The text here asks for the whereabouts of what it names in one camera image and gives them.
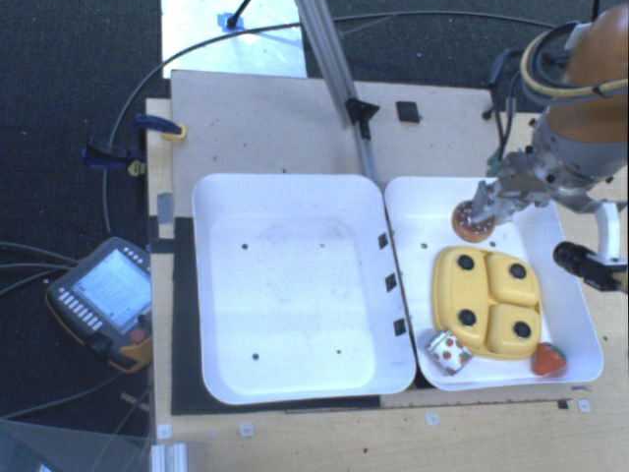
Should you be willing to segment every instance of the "screen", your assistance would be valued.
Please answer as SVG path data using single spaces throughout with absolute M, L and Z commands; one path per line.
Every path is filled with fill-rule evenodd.
M 114 250 L 72 289 L 97 308 L 121 332 L 150 304 L 150 278 L 119 250 Z

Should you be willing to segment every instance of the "black dot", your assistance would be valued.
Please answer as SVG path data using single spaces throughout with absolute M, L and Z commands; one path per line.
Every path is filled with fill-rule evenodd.
M 476 323 L 476 315 L 471 310 L 461 310 L 459 312 L 459 322 L 464 326 L 472 326 Z
M 460 256 L 456 262 L 465 271 L 472 270 L 474 268 L 474 259 L 470 256 Z
M 524 322 L 516 322 L 513 324 L 513 331 L 515 332 L 515 335 L 522 339 L 531 337 L 531 328 Z
M 512 264 L 509 268 L 509 272 L 511 276 L 516 279 L 524 279 L 527 275 L 527 271 L 524 269 L 524 266 L 521 264 Z

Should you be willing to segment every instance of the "empty white tray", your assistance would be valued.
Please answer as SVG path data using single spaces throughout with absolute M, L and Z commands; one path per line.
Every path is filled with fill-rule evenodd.
M 393 393 L 416 362 L 382 194 L 355 175 L 202 178 L 202 374 L 228 404 Z
M 602 370 L 602 353 L 581 287 L 575 276 L 552 259 L 554 247 L 564 240 L 553 204 L 544 208 L 529 206 L 516 213 L 513 222 L 496 226 L 491 236 L 477 246 L 520 258 L 536 272 L 542 292 L 542 341 L 555 344 L 566 354 L 567 370 L 558 376 L 538 377 L 531 359 L 475 357 L 455 376 L 449 376 L 429 357 L 425 346 L 435 335 L 430 307 L 434 261 L 445 247 L 467 244 L 452 230 L 450 218 L 459 203 L 474 196 L 480 180 L 402 177 L 391 181 L 385 191 L 422 373 L 445 390 L 579 383 L 597 378 Z

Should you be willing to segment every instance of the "red button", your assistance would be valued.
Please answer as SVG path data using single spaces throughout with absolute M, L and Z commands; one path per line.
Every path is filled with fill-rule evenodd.
M 146 339 L 146 334 L 141 328 L 134 328 L 129 333 L 129 338 L 131 339 L 131 342 L 133 342 L 134 344 L 140 344 Z

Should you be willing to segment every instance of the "wooden table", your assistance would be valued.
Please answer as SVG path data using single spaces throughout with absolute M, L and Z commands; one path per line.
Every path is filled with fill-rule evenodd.
M 441 113 L 432 113 L 431 117 L 452 119 L 452 114 L 465 117 L 466 90 L 460 91 L 461 97 L 442 106 Z M 170 117 L 171 101 L 149 100 L 147 110 Z M 517 116 L 509 148 L 522 148 L 530 141 L 531 117 Z M 158 214 L 158 197 L 168 197 L 174 190 L 177 177 L 173 177 L 172 148 L 175 145 L 149 132 L 151 217 Z M 476 160 L 482 165 L 487 158 L 473 147 L 461 146 L 457 152 L 462 154 L 459 158 Z M 432 158 L 447 157 L 442 154 Z M 625 168 L 611 184 L 600 186 L 595 195 L 622 199 L 626 198 L 626 190 Z M 597 246 L 598 232 L 591 215 L 579 216 L 561 207 L 559 214 L 567 239 Z M 158 224 L 159 237 L 172 238 L 173 225 L 168 222 L 168 215 L 162 220 Z M 621 256 L 626 259 L 626 210 L 621 213 L 621 221 L 624 247 Z M 583 285 L 604 367 L 597 380 L 578 389 L 565 384 L 550 391 L 540 391 L 537 387 L 466 393 L 435 389 L 422 390 L 419 398 L 416 394 L 403 393 L 392 402 L 384 401 L 384 407 L 371 410 L 172 416 L 173 256 L 153 254 L 151 264 L 155 430 L 159 443 L 188 443 L 191 471 L 590 472 L 616 470 L 629 462 L 628 318 L 624 294 L 599 293 Z M 558 408 L 557 399 L 567 400 L 568 408 Z M 587 400 L 591 411 L 580 410 L 579 400 Z M 430 425 L 434 423 L 434 414 L 438 424 Z M 242 423 L 254 425 L 252 437 L 241 437 Z

